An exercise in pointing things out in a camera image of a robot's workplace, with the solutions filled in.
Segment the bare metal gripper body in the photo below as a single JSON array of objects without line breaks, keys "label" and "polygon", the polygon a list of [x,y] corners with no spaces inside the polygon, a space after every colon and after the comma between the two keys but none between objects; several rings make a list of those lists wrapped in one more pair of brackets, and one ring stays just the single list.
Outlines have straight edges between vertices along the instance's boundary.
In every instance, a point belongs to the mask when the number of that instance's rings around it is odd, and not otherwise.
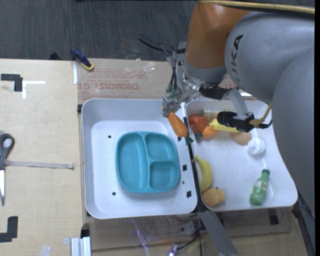
[{"label": "bare metal gripper body", "polygon": [[176,67],[176,78],[177,82],[174,93],[174,101],[176,103],[187,103],[199,97],[199,83],[182,63]]}]

